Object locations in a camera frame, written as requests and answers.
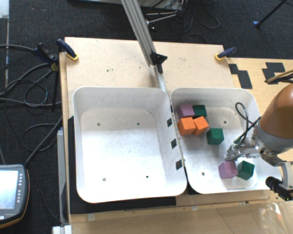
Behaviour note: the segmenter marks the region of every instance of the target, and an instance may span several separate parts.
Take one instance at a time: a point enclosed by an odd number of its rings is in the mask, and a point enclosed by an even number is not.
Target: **device screen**
[[[14,209],[18,171],[0,170],[0,209]]]

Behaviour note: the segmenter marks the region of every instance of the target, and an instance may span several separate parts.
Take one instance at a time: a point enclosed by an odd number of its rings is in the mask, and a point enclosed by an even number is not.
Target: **robotic hand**
[[[283,161],[277,156],[293,148],[293,84],[281,90],[251,127],[254,129],[252,136],[231,145],[225,161],[261,157],[272,166],[280,166],[283,181],[268,177],[266,185],[282,199],[293,200],[293,161]]]

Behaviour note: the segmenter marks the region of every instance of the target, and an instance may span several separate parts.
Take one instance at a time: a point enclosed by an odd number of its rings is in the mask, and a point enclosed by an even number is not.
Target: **cube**
[[[192,117],[181,118],[177,126],[180,135],[190,135],[196,129]]]
[[[194,119],[193,122],[196,127],[193,132],[194,135],[202,134],[209,127],[208,122],[206,121],[206,119],[203,116]]]
[[[225,139],[221,128],[210,128],[206,136],[209,145],[219,145]]]
[[[201,116],[203,117],[207,116],[205,105],[193,105],[193,110],[194,110],[195,118],[201,117]]]
[[[240,177],[244,180],[248,180],[253,176],[255,165],[243,160],[242,162],[238,164],[237,169],[238,169],[237,177]]]
[[[234,178],[238,175],[238,169],[234,161],[224,161],[218,166],[221,178]]]
[[[180,105],[177,108],[177,114],[178,114],[179,119],[195,116],[193,106],[190,104]]]

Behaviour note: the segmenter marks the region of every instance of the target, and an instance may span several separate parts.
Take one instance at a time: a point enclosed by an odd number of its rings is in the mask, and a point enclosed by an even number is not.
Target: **dark carpet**
[[[181,16],[155,24],[154,41],[221,44],[236,47],[232,57],[293,59],[293,0],[288,0],[257,29],[260,21],[280,0],[193,0],[187,11],[186,25]],[[143,8],[144,13],[154,12]],[[56,40],[64,37],[135,39],[121,5],[67,0],[10,0],[9,43],[35,48],[40,42],[57,53]],[[0,44],[6,44],[7,19],[0,19]],[[41,64],[30,51],[9,49],[9,82]],[[5,49],[0,49],[0,92],[4,91]],[[50,67],[38,68],[6,93],[7,98],[39,104],[46,97],[52,103],[55,74]],[[30,87],[46,75],[39,84]],[[58,99],[61,95],[58,87]],[[29,107],[0,102],[0,143],[7,164],[23,164],[61,116],[61,106]],[[30,198],[24,219],[0,234],[50,234],[59,226],[59,189],[57,145],[53,135],[47,147],[32,160]]]

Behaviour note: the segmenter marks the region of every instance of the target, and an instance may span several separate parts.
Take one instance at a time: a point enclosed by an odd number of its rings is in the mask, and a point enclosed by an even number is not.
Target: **wooden table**
[[[68,183],[67,120],[73,116],[74,91],[82,86],[157,87],[157,84],[154,70],[147,66],[137,41],[83,38],[65,38],[65,41],[80,56],[77,62],[73,62],[64,53],[60,54]],[[169,96],[179,87],[240,87],[237,75],[232,75],[229,69],[229,64],[236,64],[239,70],[249,73],[253,86],[249,91],[254,95],[261,114],[273,97],[287,85],[267,85],[264,82],[262,69],[267,68],[266,63],[282,63],[285,70],[293,69],[293,60],[227,58],[216,61],[214,55],[224,50],[221,45],[167,42],[155,42],[154,45],[159,54],[168,56],[163,69]],[[293,149],[280,157],[293,160]],[[188,195],[184,192],[176,197],[176,201],[176,207],[69,214],[69,224],[73,234],[217,233],[219,230],[222,230],[221,233],[238,233],[234,230],[241,229],[244,230],[241,232],[247,233],[248,224],[263,221],[263,216],[255,212],[264,210],[270,216],[268,220],[265,218],[264,225],[268,225],[272,233],[283,233],[283,230],[293,233],[293,218],[289,223],[276,225],[274,222],[280,221],[275,207],[282,209],[283,217],[293,216],[293,201],[284,202],[269,190],[211,195]],[[245,216],[246,211],[254,211],[254,214]],[[256,233],[256,228],[262,231],[262,226],[252,228],[255,228],[252,233]]]

